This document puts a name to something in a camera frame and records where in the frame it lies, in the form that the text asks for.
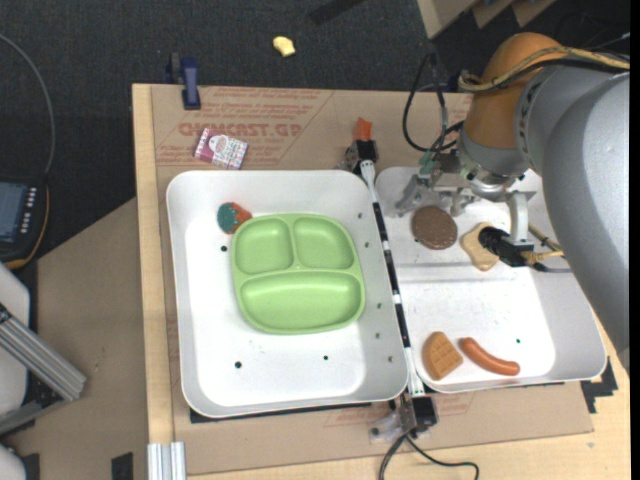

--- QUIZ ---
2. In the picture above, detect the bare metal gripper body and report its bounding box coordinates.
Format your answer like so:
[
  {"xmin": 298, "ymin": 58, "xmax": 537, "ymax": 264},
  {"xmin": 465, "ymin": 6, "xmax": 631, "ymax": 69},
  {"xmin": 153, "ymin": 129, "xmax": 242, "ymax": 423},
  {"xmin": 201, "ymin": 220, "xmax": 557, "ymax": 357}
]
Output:
[{"xmin": 421, "ymin": 152, "xmax": 524, "ymax": 203}]

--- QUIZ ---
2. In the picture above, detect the brown round biscuit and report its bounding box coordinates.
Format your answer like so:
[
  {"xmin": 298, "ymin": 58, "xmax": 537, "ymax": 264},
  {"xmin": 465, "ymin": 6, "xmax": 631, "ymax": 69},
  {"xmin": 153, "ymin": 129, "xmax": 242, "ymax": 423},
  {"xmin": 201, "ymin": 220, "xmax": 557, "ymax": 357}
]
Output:
[{"xmin": 410, "ymin": 205, "xmax": 459, "ymax": 251}]

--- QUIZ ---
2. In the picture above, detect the beige toy bread slice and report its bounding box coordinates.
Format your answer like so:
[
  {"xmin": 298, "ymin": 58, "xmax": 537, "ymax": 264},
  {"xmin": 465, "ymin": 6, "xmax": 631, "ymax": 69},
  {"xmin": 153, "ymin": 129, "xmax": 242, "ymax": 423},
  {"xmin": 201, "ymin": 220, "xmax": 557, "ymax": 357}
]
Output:
[{"xmin": 459, "ymin": 221, "xmax": 502, "ymax": 273}]

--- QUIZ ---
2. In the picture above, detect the thin black and white rod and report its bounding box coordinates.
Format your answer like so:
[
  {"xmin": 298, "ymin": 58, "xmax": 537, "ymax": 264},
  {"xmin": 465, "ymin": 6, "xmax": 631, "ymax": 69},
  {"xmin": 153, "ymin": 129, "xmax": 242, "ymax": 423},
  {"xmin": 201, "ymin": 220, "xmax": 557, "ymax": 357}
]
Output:
[{"xmin": 359, "ymin": 159, "xmax": 427, "ymax": 398}]

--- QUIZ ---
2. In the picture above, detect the white plastic tray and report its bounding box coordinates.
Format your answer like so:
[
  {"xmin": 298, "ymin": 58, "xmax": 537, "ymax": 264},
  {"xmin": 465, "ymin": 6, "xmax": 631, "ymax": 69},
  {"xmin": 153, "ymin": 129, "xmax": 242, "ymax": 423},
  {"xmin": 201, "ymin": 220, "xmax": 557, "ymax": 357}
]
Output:
[
  {"xmin": 373, "ymin": 165, "xmax": 609, "ymax": 395},
  {"xmin": 165, "ymin": 168, "xmax": 411, "ymax": 418}
]

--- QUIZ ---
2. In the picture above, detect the green divided plate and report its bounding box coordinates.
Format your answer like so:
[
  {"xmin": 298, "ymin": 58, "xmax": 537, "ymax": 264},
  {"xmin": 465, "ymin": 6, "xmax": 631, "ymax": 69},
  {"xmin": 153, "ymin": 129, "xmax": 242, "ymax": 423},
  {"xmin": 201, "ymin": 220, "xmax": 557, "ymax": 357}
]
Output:
[{"xmin": 230, "ymin": 212, "xmax": 366, "ymax": 336}]

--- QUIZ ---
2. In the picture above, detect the orange toy waffle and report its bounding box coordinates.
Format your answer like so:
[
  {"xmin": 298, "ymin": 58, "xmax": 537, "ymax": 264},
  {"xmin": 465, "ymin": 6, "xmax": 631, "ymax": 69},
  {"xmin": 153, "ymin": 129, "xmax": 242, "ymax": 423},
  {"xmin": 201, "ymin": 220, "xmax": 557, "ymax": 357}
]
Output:
[{"xmin": 421, "ymin": 330, "xmax": 465, "ymax": 382}]

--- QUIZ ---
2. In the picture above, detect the orange toy sausage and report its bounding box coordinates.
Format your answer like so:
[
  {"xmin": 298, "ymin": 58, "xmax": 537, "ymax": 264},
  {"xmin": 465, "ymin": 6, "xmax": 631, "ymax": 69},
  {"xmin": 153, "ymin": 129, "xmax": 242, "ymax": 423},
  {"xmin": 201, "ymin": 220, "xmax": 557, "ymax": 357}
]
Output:
[{"xmin": 459, "ymin": 336, "xmax": 522, "ymax": 377}]

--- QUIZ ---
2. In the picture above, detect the green and orange toy strawberry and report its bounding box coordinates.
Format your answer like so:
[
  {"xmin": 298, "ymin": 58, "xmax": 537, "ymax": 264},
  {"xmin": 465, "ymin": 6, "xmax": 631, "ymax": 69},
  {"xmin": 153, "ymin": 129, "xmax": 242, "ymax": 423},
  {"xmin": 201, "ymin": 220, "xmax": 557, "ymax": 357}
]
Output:
[{"xmin": 216, "ymin": 201, "xmax": 253, "ymax": 235}]

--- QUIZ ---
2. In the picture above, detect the pale yellow toy piece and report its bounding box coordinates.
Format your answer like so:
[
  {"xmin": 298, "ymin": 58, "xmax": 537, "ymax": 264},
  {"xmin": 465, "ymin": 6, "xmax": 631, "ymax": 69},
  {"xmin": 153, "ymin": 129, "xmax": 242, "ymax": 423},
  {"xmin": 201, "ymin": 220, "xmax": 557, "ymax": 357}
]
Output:
[{"xmin": 271, "ymin": 35, "xmax": 297, "ymax": 59}]

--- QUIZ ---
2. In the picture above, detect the brown cardboard board red print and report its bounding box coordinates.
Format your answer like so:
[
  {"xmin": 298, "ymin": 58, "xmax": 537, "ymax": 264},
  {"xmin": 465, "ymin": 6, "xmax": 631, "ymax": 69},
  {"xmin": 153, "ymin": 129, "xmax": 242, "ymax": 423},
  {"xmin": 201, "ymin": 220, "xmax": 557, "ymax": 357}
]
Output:
[{"xmin": 149, "ymin": 84, "xmax": 597, "ymax": 476}]

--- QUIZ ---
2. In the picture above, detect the black cylinder on white bracket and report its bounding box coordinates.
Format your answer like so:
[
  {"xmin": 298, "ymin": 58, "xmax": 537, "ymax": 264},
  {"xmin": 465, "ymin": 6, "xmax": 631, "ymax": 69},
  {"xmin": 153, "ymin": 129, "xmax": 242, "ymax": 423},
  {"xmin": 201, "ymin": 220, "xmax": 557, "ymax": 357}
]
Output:
[{"xmin": 477, "ymin": 191, "xmax": 539, "ymax": 268}]

